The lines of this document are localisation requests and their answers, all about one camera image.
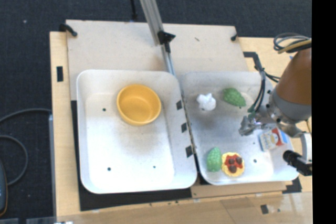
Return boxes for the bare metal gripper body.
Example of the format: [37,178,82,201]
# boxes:
[248,103,303,137]

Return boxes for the white plastic tray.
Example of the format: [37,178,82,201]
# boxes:
[179,71,300,186]
[76,69,198,195]

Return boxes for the white blue red carton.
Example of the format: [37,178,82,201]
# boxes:
[258,127,291,152]

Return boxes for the green toy grapes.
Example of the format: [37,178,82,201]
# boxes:
[223,87,247,108]
[206,146,223,173]

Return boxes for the yellow toy pizza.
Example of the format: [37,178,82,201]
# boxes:
[220,152,246,177]

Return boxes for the white toy cauliflower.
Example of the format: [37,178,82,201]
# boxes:
[196,92,217,111]

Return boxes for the thin black rod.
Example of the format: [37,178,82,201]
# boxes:
[180,88,197,157]

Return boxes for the yellow bowl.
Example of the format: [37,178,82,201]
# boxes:
[116,83,162,127]

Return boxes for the pale flat board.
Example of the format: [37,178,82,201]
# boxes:
[65,19,292,199]

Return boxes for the black cylinder on white bracket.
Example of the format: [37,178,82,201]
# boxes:
[282,132,312,177]

